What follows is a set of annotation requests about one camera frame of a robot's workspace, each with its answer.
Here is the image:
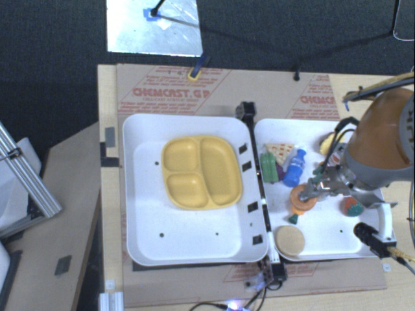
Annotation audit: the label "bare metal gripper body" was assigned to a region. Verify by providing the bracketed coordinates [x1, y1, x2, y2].
[318, 165, 398, 209]

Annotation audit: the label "orange doughnut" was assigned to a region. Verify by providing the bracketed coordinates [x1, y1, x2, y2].
[289, 183, 319, 212]

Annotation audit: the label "orange carrot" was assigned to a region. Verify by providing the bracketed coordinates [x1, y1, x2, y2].
[288, 205, 306, 225]

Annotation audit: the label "blue bottle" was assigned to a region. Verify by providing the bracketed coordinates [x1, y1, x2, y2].
[282, 148, 308, 188]

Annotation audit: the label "red strawberry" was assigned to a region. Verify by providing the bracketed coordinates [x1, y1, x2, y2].
[339, 196, 365, 218]

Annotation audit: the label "purple grapes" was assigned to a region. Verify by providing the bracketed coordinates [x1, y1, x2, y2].
[274, 163, 287, 183]

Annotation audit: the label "white plastic tray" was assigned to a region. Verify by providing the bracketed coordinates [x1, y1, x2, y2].
[254, 118, 397, 262]
[122, 113, 270, 267]

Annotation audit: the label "yellow banana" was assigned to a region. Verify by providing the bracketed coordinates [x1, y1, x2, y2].
[318, 132, 338, 156]

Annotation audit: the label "green ribbed carton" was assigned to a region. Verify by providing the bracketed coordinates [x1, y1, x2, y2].
[260, 152, 279, 184]

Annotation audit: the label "tan round biscuit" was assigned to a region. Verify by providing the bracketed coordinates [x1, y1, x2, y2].
[274, 225, 306, 257]

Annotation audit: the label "pizza slice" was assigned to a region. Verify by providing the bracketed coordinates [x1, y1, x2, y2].
[265, 143, 296, 167]

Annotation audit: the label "thin black and white rod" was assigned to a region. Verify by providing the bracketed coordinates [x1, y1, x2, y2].
[243, 117, 280, 265]

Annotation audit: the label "yellow divided plate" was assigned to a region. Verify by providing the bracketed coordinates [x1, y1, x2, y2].
[161, 135, 244, 211]

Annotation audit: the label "brown cardboard board red print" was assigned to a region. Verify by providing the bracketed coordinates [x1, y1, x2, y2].
[115, 63, 388, 308]

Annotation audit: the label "black cylinder on white bracket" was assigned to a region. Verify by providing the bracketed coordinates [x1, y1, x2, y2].
[353, 202, 398, 259]

